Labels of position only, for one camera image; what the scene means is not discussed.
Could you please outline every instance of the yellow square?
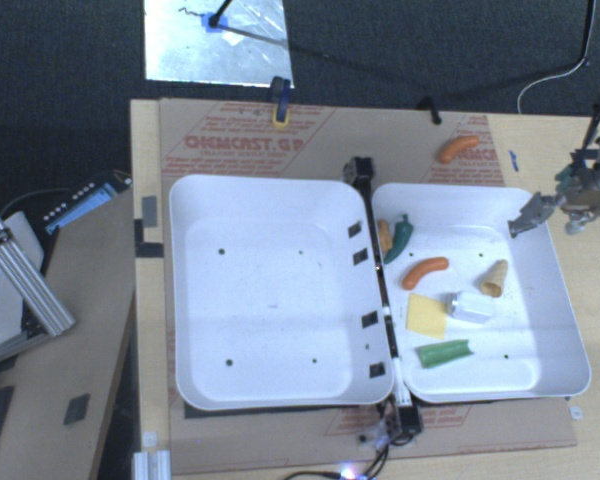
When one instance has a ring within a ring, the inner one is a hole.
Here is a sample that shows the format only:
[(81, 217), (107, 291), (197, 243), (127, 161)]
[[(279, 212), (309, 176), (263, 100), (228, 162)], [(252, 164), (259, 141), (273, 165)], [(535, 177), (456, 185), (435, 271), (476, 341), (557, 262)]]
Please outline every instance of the yellow square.
[(444, 303), (416, 293), (410, 294), (407, 329), (443, 340), (447, 329), (447, 310)]

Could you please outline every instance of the metal plate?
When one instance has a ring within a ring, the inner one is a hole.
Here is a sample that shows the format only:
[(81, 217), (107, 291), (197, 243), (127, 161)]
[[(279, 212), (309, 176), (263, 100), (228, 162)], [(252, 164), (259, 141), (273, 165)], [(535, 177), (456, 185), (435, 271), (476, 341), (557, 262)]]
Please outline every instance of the metal plate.
[(223, 1), (144, 0), (147, 79), (268, 87), (280, 76), (293, 83), (282, 0), (234, 0), (227, 27), (208, 31), (202, 16)]

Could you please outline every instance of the empty white tray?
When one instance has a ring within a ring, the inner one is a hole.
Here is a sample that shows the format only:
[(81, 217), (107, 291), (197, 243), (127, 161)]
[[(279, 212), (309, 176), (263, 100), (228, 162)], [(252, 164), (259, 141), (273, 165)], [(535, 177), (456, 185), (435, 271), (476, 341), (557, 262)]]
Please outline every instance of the empty white tray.
[[(406, 250), (385, 266), (387, 290), (409, 390), (428, 402), (576, 395), (591, 377), (571, 303), (545, 224), (512, 239), (531, 194), (513, 188), (387, 184), (373, 197), (376, 219), (393, 225), (403, 214), (415, 229)], [(484, 273), (509, 262), (496, 315), (484, 325), (447, 318), (445, 340), (468, 339), (472, 356), (424, 369), (416, 349), (439, 343), (406, 329), (411, 292), (400, 282), (423, 259), (450, 266), (422, 278), (414, 293), (444, 301), (448, 293), (479, 293)]]
[(206, 409), (372, 404), (393, 370), (350, 186), (194, 175), (170, 194), (176, 381)]

